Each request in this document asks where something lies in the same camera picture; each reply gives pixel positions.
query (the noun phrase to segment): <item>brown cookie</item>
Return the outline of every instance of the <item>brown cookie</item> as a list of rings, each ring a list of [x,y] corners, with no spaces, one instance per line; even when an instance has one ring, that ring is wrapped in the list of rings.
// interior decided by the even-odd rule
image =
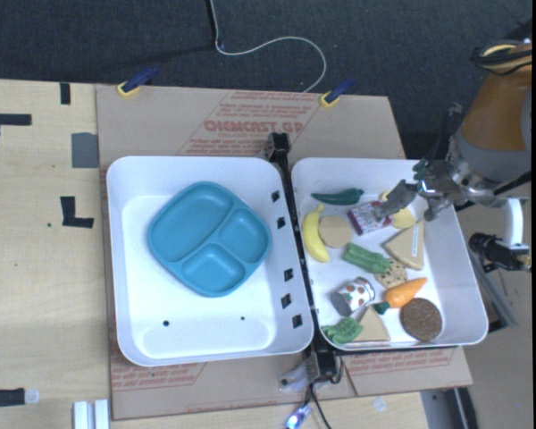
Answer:
[[[375,280],[386,290],[407,281],[407,270],[397,259],[389,260],[391,267],[385,273],[375,273]]]
[[[405,332],[420,341],[431,341],[442,331],[440,311],[427,299],[411,299],[402,306],[400,318]]]

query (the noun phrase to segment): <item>dark background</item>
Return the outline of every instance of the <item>dark background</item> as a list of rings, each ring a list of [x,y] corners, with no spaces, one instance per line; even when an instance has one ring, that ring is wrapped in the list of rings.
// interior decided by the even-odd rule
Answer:
[[[447,110],[472,103],[486,72],[476,47],[532,36],[532,0],[214,0],[227,51],[308,38],[328,70],[312,91],[346,79],[387,96],[406,155],[432,146]],[[251,55],[214,50],[208,0],[0,0],[0,79],[121,83],[146,67],[153,84],[300,92],[322,72],[307,43]],[[460,115],[448,126],[452,133]]]

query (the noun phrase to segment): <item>white cable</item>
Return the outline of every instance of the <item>white cable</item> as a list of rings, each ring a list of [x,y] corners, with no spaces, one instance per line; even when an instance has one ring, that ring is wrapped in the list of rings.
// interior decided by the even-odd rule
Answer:
[[[313,47],[317,51],[317,53],[322,58],[322,63],[323,63],[322,74],[315,81],[315,83],[312,84],[309,88],[305,89],[304,92],[309,92],[310,90],[315,88],[320,83],[320,81],[323,79],[323,77],[325,76],[325,73],[326,73],[326,70],[327,70],[327,63],[325,61],[325,55],[323,54],[323,51],[322,51],[322,49],[320,49],[320,47],[318,47],[313,41],[311,41],[311,40],[309,40],[307,38],[294,37],[294,36],[279,37],[279,38],[272,39],[270,41],[266,41],[262,45],[253,47],[251,49],[247,49],[246,51],[240,51],[240,52],[237,52],[237,53],[229,53],[229,52],[223,51],[221,49],[221,47],[218,46],[218,33],[219,33],[219,30],[218,30],[218,21],[216,20],[216,10],[214,8],[214,0],[208,0],[208,1],[209,1],[210,5],[211,5],[211,13],[212,13],[212,16],[213,16],[213,23],[214,23],[214,47],[220,54],[227,55],[227,56],[247,55],[247,54],[254,53],[255,51],[258,51],[258,50],[262,49],[263,47],[267,47],[267,46],[269,46],[269,45],[271,45],[273,43],[277,43],[279,41],[285,41],[285,40],[303,41],[303,42],[307,43],[308,45],[310,45],[311,47]]]

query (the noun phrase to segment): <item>wooden surface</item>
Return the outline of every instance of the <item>wooden surface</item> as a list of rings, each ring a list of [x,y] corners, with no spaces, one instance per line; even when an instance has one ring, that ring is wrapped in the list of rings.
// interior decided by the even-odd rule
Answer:
[[[71,135],[96,134],[95,87],[0,80],[0,114],[31,126],[0,134],[0,389],[36,389],[39,403],[0,408],[0,428],[70,428],[71,404],[110,399],[99,171],[72,168]],[[60,197],[93,228],[62,226]],[[420,394],[330,400],[332,427],[427,428]],[[112,422],[111,427],[283,427],[295,405]],[[314,408],[303,425],[323,427]]]

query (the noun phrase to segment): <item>blue clamp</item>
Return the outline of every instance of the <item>blue clamp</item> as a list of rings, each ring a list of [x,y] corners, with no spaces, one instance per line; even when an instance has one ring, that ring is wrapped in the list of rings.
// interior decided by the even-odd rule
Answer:
[[[159,69],[148,67],[137,73],[130,80],[117,86],[117,92],[119,92],[119,95],[122,97],[130,97],[138,92],[139,86],[151,82],[158,72]]]
[[[345,80],[334,90],[330,90],[320,97],[320,105],[324,108],[331,108],[336,105],[341,94],[345,94],[356,84],[356,80]]]

